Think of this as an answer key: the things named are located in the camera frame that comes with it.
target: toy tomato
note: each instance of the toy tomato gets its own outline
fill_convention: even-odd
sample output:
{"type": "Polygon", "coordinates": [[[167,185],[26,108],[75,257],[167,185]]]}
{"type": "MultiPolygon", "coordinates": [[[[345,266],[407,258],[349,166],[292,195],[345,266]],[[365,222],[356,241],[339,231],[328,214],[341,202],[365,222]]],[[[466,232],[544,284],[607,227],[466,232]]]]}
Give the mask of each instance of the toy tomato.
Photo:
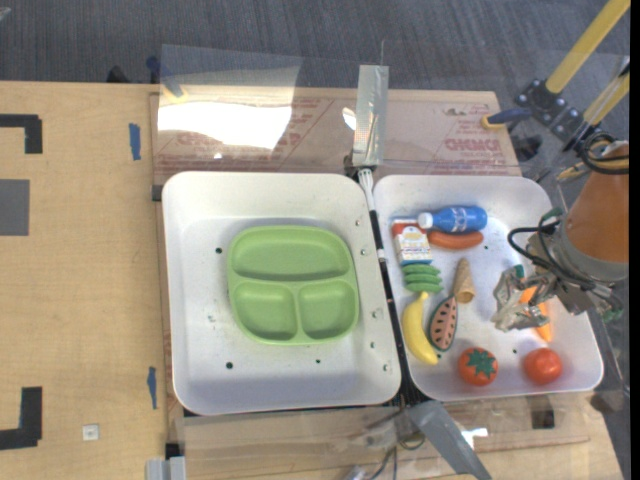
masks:
{"type": "Polygon", "coordinates": [[[562,360],[550,348],[538,348],[525,356],[524,371],[536,384],[548,384],[562,375],[562,360]]]}
{"type": "Polygon", "coordinates": [[[486,386],[498,375],[498,360],[488,350],[470,347],[458,359],[458,373],[469,384],[486,386]]]}

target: toy water bottle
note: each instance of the toy water bottle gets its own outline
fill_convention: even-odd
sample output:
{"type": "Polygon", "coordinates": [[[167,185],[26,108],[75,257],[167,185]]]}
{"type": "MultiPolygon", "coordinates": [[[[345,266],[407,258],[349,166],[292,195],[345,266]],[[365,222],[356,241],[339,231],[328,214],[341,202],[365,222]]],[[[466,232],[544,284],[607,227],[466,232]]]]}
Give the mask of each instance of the toy water bottle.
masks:
{"type": "Polygon", "coordinates": [[[445,233],[469,233],[480,231],[487,225],[487,212],[479,206],[449,206],[437,212],[418,215],[422,229],[436,228],[445,233]]]}

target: carrot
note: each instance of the carrot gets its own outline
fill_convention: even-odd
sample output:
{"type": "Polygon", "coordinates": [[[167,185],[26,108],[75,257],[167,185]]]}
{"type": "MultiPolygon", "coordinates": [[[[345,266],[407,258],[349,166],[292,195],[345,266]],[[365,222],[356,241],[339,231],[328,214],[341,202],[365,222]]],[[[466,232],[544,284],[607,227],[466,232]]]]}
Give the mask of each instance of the carrot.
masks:
{"type": "Polygon", "coordinates": [[[453,234],[434,229],[427,233],[427,239],[429,244],[443,249],[468,249],[481,243],[484,240],[484,235],[480,231],[453,234]]]}
{"type": "MultiPolygon", "coordinates": [[[[529,299],[533,297],[533,294],[535,293],[535,291],[536,291],[535,286],[530,286],[529,288],[527,288],[525,291],[522,292],[522,295],[520,295],[520,302],[523,302],[523,303],[529,302],[529,299]]],[[[540,304],[538,304],[538,309],[540,310],[540,313],[542,313],[544,316],[546,317],[549,316],[549,308],[547,307],[546,302],[541,302],[540,304]]],[[[536,331],[538,331],[538,334],[540,335],[540,337],[547,343],[549,343],[553,339],[553,334],[551,332],[551,322],[546,323],[540,327],[536,327],[536,331]]]]}

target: white tray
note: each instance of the white tray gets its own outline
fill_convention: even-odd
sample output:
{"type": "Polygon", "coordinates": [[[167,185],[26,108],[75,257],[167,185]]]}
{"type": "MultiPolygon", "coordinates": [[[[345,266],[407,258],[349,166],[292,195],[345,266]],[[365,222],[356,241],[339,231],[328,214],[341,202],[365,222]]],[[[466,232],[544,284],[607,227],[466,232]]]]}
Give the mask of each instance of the white tray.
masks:
{"type": "Polygon", "coordinates": [[[364,193],[333,174],[183,172],[164,186],[173,383],[201,415],[372,405],[400,387],[400,367],[364,193]],[[355,263],[360,316],[331,343],[265,345],[236,325],[226,250],[243,229],[321,226],[355,263]]]}
{"type": "MultiPolygon", "coordinates": [[[[531,272],[530,262],[509,246],[507,233],[517,227],[537,226],[540,217],[551,209],[546,192],[538,184],[526,178],[501,176],[386,176],[374,187],[374,198],[393,298],[400,318],[416,294],[404,287],[393,249],[392,219],[456,204],[477,204],[489,215],[482,244],[455,252],[432,248],[433,264],[442,271],[445,290],[427,299],[424,325],[431,311],[451,290],[455,268],[462,257],[470,262],[477,294],[469,304],[459,305],[456,337],[451,348],[440,354],[437,365],[422,363],[407,351],[413,382],[425,395],[441,401],[462,401],[588,391],[600,383],[604,373],[602,357],[586,314],[572,316],[557,299],[552,299],[549,312],[554,338],[550,344],[533,329],[505,333],[490,322],[497,309],[493,289],[501,272],[518,263],[525,265],[527,273],[531,272]],[[469,346],[484,347],[497,357],[498,376],[488,386],[471,386],[457,374],[457,359],[469,346]],[[564,365],[562,376],[544,386],[529,381],[521,367],[524,356],[541,346],[553,348],[564,365]]],[[[517,242],[525,245],[527,238],[527,234],[522,234],[517,242]]]]}

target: green plate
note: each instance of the green plate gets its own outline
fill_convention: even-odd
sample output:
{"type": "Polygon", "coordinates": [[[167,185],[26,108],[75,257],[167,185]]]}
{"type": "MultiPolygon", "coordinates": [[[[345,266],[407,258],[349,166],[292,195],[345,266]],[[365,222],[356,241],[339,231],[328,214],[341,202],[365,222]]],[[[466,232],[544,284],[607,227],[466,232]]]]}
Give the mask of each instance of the green plate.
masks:
{"type": "Polygon", "coordinates": [[[336,234],[313,226],[260,226],[235,236],[227,261],[236,322],[262,343],[338,339],[358,321],[353,258],[336,234]]]}

